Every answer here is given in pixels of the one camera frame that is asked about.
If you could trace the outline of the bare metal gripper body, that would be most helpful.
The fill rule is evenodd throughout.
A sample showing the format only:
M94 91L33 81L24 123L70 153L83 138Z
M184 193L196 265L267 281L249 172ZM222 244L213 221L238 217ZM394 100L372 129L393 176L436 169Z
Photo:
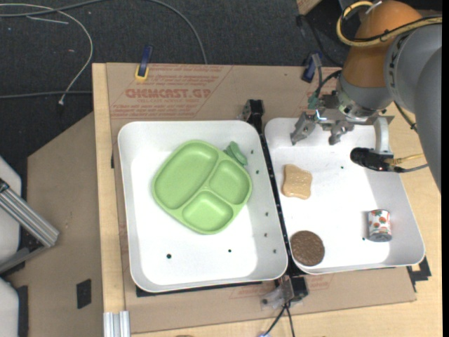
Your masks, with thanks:
M314 121L325 131L352 131L354 125L365 124L375 115L375 110L360 106L345 94L333 94L319 98Z

